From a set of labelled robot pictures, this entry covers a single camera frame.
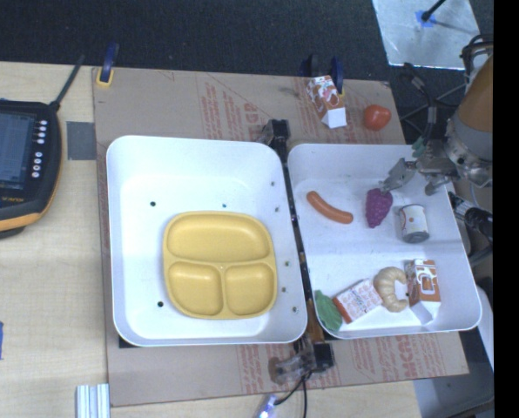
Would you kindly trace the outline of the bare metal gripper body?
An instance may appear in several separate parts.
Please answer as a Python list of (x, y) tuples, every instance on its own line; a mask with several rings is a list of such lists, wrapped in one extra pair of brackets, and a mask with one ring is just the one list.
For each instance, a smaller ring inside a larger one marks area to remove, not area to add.
[(456, 139), (432, 139), (416, 160), (422, 174), (440, 173), (450, 181), (465, 179), (477, 187), (492, 186), (492, 162), (480, 158)]

